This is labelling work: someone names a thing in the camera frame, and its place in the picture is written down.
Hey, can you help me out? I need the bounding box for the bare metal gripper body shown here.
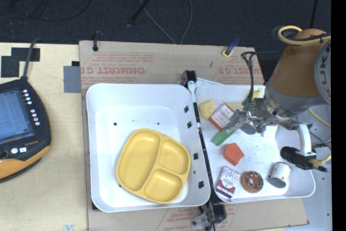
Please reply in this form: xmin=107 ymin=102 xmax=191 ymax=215
xmin=244 ymin=97 xmax=282 ymax=128

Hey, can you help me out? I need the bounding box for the small grey can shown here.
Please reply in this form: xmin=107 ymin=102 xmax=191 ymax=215
xmin=240 ymin=123 xmax=257 ymax=136

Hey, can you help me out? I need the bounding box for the red and white carton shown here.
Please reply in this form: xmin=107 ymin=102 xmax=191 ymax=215
xmin=208 ymin=103 xmax=235 ymax=131

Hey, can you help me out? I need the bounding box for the green rectangular stick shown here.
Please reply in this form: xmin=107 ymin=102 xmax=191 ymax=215
xmin=211 ymin=127 xmax=236 ymax=147

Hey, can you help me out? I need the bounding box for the white plastic tray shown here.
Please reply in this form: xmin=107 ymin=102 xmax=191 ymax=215
xmin=85 ymin=83 xmax=212 ymax=213
xmin=194 ymin=78 xmax=316 ymax=204

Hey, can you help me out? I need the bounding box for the yellow cheese block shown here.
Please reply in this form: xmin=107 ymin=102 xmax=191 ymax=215
xmin=198 ymin=100 xmax=216 ymax=120

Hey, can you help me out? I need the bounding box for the orange house-shaped block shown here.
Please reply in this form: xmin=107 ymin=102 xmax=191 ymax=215
xmin=224 ymin=143 xmax=245 ymax=167

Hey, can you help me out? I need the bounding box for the thin black and white rod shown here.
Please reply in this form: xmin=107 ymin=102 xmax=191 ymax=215
xmin=188 ymin=80 xmax=217 ymax=207

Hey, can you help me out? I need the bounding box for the white printed paper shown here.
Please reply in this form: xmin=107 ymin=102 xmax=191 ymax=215
xmin=195 ymin=77 xmax=225 ymax=88

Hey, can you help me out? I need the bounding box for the white can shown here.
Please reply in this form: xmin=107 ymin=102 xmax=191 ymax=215
xmin=268 ymin=161 xmax=292 ymax=189

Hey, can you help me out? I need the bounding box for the brown doughnut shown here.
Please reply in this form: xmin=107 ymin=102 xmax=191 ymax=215
xmin=241 ymin=170 xmax=264 ymax=194

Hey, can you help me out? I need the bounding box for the brown cardboard board red print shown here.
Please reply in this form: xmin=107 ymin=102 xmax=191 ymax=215
xmin=78 ymin=40 xmax=310 ymax=231

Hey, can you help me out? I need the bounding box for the yellow divided plate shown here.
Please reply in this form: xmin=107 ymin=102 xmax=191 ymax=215
xmin=116 ymin=128 xmax=192 ymax=204

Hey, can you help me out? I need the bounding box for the black cylinder on white bracket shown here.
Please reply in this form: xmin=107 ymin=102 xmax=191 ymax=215
xmin=280 ymin=122 xmax=317 ymax=170

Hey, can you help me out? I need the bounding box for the black block with thin wires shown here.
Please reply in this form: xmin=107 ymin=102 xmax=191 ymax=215
xmin=180 ymin=70 xmax=197 ymax=87
xmin=199 ymin=202 xmax=228 ymax=226

